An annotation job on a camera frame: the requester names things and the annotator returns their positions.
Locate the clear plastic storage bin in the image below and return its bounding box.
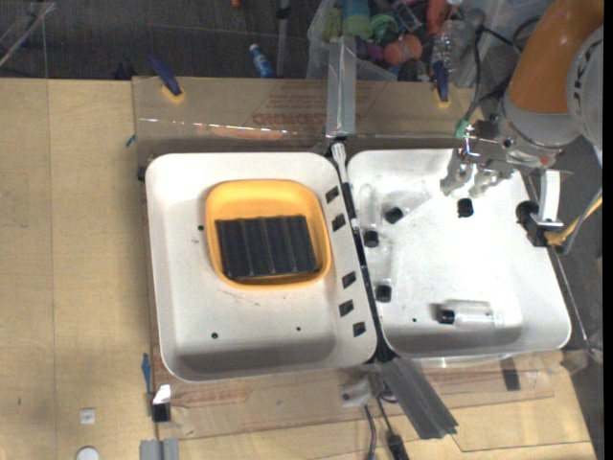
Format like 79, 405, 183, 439
306, 0, 604, 89

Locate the clear plastic bottle black cap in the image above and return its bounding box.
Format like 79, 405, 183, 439
354, 183, 383, 249
454, 179, 478, 219
436, 299, 507, 331
384, 179, 432, 225
371, 238, 399, 304

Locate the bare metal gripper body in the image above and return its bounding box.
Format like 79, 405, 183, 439
461, 120, 564, 177

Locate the black ribbed rectangular tray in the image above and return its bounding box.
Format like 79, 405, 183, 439
214, 214, 322, 280

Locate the small black and white box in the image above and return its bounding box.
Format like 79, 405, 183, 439
151, 383, 173, 424

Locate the black cylinder on white bracket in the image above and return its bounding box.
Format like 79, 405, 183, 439
515, 168, 566, 249

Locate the white plastic tray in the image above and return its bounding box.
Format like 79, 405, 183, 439
345, 148, 573, 359
144, 150, 378, 383

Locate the yellow rectangular bowl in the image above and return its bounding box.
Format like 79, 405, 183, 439
204, 178, 333, 288

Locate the blue bottle white cap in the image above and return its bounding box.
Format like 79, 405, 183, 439
248, 42, 277, 80

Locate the brown cardboard board red print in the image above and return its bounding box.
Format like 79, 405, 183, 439
130, 75, 591, 441

